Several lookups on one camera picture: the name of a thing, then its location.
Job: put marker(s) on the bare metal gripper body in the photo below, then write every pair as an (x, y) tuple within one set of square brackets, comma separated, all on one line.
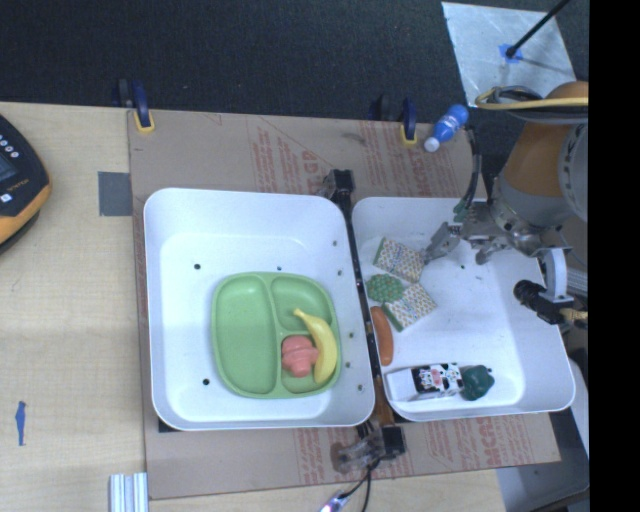
[(487, 227)]

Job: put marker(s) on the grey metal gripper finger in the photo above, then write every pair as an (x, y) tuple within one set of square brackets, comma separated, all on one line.
[(487, 254), (444, 241)]

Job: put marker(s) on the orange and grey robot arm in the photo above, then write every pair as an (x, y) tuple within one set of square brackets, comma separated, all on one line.
[(537, 165)]

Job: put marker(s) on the colourful patterned packet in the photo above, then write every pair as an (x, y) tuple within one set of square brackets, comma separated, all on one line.
[(412, 306), (400, 260)]

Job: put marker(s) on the white plastic tray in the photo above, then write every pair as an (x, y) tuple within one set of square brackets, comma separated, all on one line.
[(200, 310), (480, 320)]

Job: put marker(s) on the green broccoli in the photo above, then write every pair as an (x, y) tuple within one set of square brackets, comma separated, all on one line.
[(382, 287)]

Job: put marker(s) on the thin black rod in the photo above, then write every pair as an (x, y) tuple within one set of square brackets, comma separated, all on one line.
[(364, 305)]

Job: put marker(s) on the blue and white bottle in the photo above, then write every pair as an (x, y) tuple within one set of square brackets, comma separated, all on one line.
[(447, 127)]

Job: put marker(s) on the orange sausage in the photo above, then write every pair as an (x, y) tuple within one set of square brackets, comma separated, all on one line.
[(384, 335)]

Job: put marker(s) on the dark green bell pepper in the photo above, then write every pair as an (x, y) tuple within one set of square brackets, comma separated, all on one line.
[(477, 382)]

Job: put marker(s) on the white cow print carton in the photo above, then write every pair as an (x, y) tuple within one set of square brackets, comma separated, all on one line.
[(432, 382)]

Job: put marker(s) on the yellow banana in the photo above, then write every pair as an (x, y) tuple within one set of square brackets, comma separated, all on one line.
[(325, 345)]

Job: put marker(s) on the pink toy food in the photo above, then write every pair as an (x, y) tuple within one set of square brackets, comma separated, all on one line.
[(297, 356)]

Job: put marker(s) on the green divided plate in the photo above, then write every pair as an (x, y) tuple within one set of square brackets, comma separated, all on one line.
[(242, 335)]

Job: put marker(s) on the brown cardboard board red print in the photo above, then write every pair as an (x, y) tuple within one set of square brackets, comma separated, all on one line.
[(210, 150)]

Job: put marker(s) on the black cylinder on white bracket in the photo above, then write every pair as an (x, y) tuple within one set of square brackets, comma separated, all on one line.
[(542, 297)]

